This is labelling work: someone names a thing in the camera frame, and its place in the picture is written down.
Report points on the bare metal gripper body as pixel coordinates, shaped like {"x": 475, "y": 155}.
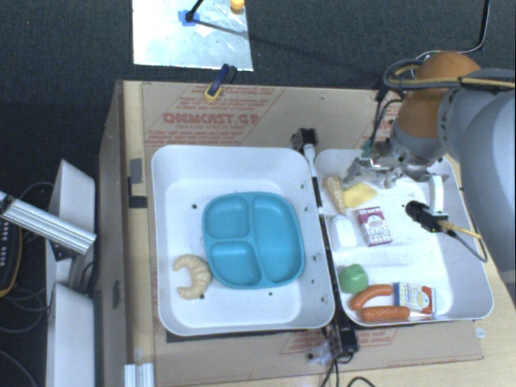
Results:
{"x": 397, "y": 167}

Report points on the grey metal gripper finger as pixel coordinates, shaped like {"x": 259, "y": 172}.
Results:
{"x": 354, "y": 170}
{"x": 390, "y": 179}

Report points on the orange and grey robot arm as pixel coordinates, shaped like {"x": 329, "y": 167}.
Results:
{"x": 471, "y": 119}

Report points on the yellow toy cheese wedge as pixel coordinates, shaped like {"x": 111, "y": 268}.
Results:
{"x": 359, "y": 195}

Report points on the pale yellow toy corn cob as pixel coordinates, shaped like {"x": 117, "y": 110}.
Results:
{"x": 336, "y": 194}

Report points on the thin black and white rod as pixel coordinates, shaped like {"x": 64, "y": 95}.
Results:
{"x": 318, "y": 200}

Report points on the clear plastic bottle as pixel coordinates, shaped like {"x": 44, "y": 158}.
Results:
{"x": 344, "y": 232}

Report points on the white plastic tray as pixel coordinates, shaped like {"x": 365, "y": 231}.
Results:
{"x": 181, "y": 232}
{"x": 435, "y": 264}

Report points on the green toy pepper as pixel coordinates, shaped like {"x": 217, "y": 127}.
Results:
{"x": 353, "y": 278}

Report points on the orange toy sausage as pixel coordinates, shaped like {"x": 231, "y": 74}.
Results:
{"x": 385, "y": 314}
{"x": 369, "y": 296}

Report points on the blue divided plate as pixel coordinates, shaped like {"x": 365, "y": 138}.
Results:
{"x": 258, "y": 240}

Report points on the brown cardboard board red print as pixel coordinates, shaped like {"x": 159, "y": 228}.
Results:
{"x": 250, "y": 111}

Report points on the white blue and red carton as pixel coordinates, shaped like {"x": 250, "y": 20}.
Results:
{"x": 415, "y": 298}

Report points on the beige toy croissant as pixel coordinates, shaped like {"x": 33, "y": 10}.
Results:
{"x": 199, "y": 274}

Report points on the small yellow orange knob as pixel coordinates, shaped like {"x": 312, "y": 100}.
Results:
{"x": 237, "y": 3}

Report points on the black cylinder on white bracket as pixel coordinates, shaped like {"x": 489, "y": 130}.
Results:
{"x": 423, "y": 214}

